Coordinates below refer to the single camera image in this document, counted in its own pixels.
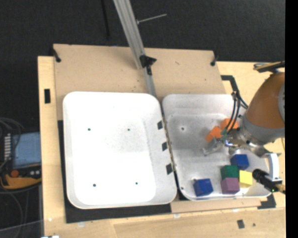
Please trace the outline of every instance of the block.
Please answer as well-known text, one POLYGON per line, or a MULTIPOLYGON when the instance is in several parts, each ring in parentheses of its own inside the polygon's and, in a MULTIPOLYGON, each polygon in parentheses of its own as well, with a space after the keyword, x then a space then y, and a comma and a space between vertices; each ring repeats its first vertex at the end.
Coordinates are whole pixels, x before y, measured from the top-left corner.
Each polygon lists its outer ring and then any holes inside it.
MULTIPOLYGON (((220 123, 220 127, 221 127, 221 129, 224 129, 224 128, 228 125, 229 120, 230 120, 229 118, 226 118, 226 119, 224 119, 224 120, 220 123)), ((233 124, 233 121, 230 123, 228 129, 230 129, 230 128, 232 127, 232 124, 233 124)), ((233 129, 237 129, 237 128, 238 128, 238 123, 235 122, 235 124, 234 124, 234 126, 233 126, 233 129)))
POLYGON ((237 166, 225 165, 221 168, 221 176, 222 180, 224 180, 226 177, 238 178, 239 173, 237 166))
POLYGON ((221 181, 223 194, 236 194, 240 191, 238 178, 226 177, 221 181))
POLYGON ((253 184, 252 172, 240 170, 239 171, 239 186, 246 188, 253 184))
POLYGON ((214 126, 214 128, 210 131, 210 133, 205 137, 205 139, 208 141, 208 142, 211 142, 211 140, 216 137, 216 138, 221 138, 222 135, 221 135, 221 129, 220 127, 218 126, 214 126))
POLYGON ((196 180, 193 187, 197 196, 206 196, 213 192, 211 180, 208 178, 196 180))
POLYGON ((248 157, 246 154, 234 154, 230 159, 230 163, 241 170, 245 170, 249 167, 248 157))

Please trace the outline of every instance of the wooden table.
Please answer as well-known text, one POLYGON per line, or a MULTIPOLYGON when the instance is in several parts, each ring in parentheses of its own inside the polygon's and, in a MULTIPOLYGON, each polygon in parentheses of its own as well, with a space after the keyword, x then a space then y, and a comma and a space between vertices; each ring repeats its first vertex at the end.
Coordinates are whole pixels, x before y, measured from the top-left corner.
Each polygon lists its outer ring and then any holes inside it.
MULTIPOLYGON (((118 86, 119 82, 122 82, 122 78, 116 77, 117 79, 113 79, 110 77, 110 74, 115 71, 112 67, 108 67, 107 71, 102 71, 102 77, 98 77, 98 84, 101 80, 103 85, 111 88, 110 91, 146 91, 141 86, 142 72, 133 69, 133 58, 129 48, 69 45, 58 45, 55 48, 59 48, 58 55, 61 59, 64 58, 65 51, 75 50, 74 54, 77 57, 80 56, 80 52, 86 54, 85 49, 90 53, 94 51, 101 52, 102 55, 96 59, 100 67, 104 64, 108 66, 108 63, 112 62, 115 69, 131 70, 131 74, 138 77, 137 82, 139 85, 128 90, 118 86), (108 57, 112 56, 113 53, 115 57, 119 54, 119 58, 111 61, 108 57), (105 81, 106 78, 111 79, 110 83, 105 81)), ((205 62, 205 58, 202 57, 205 57, 206 54, 208 59, 212 59, 212 52, 146 49, 146 53, 148 56, 158 58, 158 61, 161 61, 152 66, 155 75, 153 79, 159 100, 167 95, 171 88, 176 93, 226 92, 230 94, 232 90, 229 83, 221 82, 218 84, 218 82, 220 75, 233 75, 242 97, 249 103, 259 86, 269 76, 268 72, 259 74, 253 71, 254 62, 217 62, 218 69, 215 67, 215 71, 210 73, 204 71, 205 78, 197 79, 197 76, 201 73, 199 70, 205 62), (167 77, 169 75, 167 72, 172 69, 175 70, 174 75, 176 76, 167 77)), ((77 69, 77 71, 84 68, 82 61, 79 61, 79 58, 68 60, 68 63, 63 60, 64 64, 67 64, 67 66, 72 64, 72 69, 77 69)), ((276 208, 258 210, 257 206, 260 206, 262 201, 267 200, 266 198, 246 198, 230 201, 207 200, 204 202, 175 200, 171 203, 171 214, 67 224, 57 127, 57 120, 62 117, 62 113, 57 111, 57 107, 60 105, 60 100, 57 101, 57 99, 61 97, 60 90, 58 91, 59 94, 56 94, 58 86, 56 83, 56 78, 58 78, 56 68, 54 57, 38 58, 44 235, 60 235, 61 238, 286 237, 286 198, 281 193, 274 194, 276 208), (51 95, 49 103, 45 103, 46 89, 49 89, 51 95), (245 228, 239 228, 237 224, 239 220, 243 221, 245 228)), ((279 139, 274 144, 267 145, 267 148, 270 151, 282 152, 279 160, 281 177, 285 180, 284 142, 279 139)))

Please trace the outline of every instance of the empty white tray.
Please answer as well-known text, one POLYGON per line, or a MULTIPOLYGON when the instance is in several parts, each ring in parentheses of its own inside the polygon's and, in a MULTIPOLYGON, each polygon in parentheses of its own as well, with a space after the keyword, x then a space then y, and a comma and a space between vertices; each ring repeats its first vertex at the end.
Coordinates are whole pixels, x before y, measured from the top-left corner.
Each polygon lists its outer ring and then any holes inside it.
POLYGON ((166 204, 176 196, 158 100, 149 94, 65 96, 67 195, 81 209, 166 204))
MULTIPOLYGON (((233 110, 233 99, 227 94, 173 94, 162 102, 166 128, 171 144, 171 152, 182 194, 190 200, 221 199, 240 197, 264 197, 270 192, 263 185, 253 180, 249 188, 241 188, 234 195, 222 194, 221 167, 230 165, 227 147, 209 155, 203 154, 208 142, 205 137, 219 126, 225 118, 230 118, 233 110), (213 192, 210 195, 197 197, 193 183, 195 179, 210 179, 213 192)), ((259 158, 249 150, 241 150, 249 160, 246 171, 262 169, 268 172, 264 158, 259 158)))

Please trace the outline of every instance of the orange block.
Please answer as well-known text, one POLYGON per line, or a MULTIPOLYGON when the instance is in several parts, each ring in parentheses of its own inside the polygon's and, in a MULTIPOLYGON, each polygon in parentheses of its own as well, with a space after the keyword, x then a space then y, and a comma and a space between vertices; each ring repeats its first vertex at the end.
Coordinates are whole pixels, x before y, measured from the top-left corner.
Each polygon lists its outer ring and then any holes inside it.
MULTIPOLYGON (((221 127, 221 129, 224 129, 224 128, 228 125, 228 123, 229 123, 229 118, 224 119, 224 120, 220 123, 220 127, 221 127)), ((237 129, 237 128, 238 128, 238 123, 235 122, 233 129, 237 129)))
POLYGON ((205 137, 205 139, 208 141, 208 142, 211 142, 211 140, 216 137, 216 138, 221 138, 222 135, 221 135, 221 129, 220 127, 218 126, 215 126, 211 131, 210 133, 205 137))

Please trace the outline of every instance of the green block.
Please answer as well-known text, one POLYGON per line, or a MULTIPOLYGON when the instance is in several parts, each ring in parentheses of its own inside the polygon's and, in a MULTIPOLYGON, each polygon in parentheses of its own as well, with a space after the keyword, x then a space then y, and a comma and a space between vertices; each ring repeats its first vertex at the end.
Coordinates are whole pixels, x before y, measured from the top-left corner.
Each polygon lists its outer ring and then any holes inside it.
POLYGON ((238 167, 225 165, 221 168, 221 176, 222 180, 224 180, 226 177, 239 178, 238 167))

